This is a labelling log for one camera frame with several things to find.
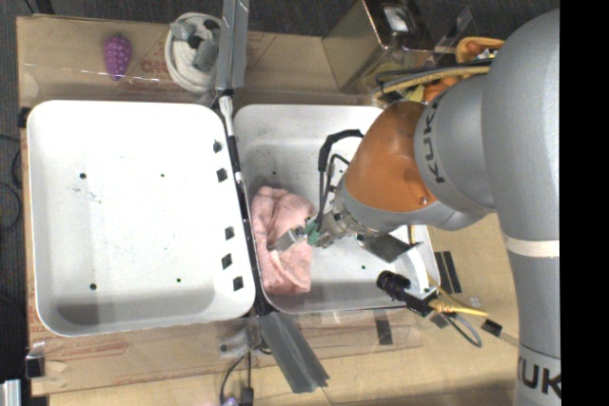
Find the orange carrot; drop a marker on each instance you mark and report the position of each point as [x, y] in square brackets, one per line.
[435, 90]

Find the white plastic tray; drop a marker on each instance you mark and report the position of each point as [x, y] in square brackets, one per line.
[133, 223]
[285, 142]

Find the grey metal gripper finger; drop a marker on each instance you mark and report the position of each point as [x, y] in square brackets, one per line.
[286, 240]

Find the black cylinder on white bracket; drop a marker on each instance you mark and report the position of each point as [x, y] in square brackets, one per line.
[393, 284]

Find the purple grapes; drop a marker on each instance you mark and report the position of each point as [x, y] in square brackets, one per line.
[117, 57]

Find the white ribbed bowl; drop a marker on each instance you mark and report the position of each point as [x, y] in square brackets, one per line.
[183, 66]

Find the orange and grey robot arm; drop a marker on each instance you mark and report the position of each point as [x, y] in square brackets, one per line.
[476, 147]

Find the brown cardboard board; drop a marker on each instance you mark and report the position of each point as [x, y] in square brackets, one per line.
[71, 57]

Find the pink towel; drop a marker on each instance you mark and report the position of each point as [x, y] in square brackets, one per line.
[285, 273]

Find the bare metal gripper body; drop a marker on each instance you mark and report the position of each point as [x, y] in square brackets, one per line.
[333, 230]

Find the yellow divided plate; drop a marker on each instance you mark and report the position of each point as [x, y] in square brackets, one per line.
[490, 44]

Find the brown shiny box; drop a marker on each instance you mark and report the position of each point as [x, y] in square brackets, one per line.
[366, 52]

